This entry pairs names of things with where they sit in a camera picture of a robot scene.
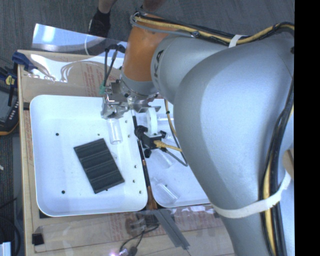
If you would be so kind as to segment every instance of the multimeter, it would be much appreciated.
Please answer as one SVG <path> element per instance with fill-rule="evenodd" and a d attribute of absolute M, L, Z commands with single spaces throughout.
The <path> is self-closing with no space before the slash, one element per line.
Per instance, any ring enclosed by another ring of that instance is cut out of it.
<path fill-rule="evenodd" d="M 15 91 L 8 106 L 10 90 L 0 86 L 0 136 L 11 133 L 19 123 L 19 100 Z"/>

